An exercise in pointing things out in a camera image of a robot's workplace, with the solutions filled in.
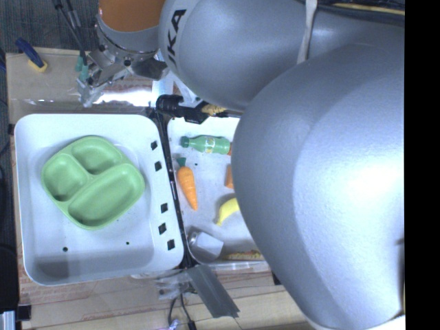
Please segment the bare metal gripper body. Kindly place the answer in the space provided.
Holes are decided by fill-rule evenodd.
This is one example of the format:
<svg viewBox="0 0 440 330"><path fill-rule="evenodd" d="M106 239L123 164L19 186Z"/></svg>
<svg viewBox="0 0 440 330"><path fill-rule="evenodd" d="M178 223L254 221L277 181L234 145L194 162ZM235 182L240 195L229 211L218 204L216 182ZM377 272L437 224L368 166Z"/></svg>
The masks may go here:
<svg viewBox="0 0 440 330"><path fill-rule="evenodd" d="M87 74L82 73L88 86L102 86L127 76L160 80L168 73L164 61L157 60L157 51L137 52L110 43L102 43L87 56Z"/></svg>

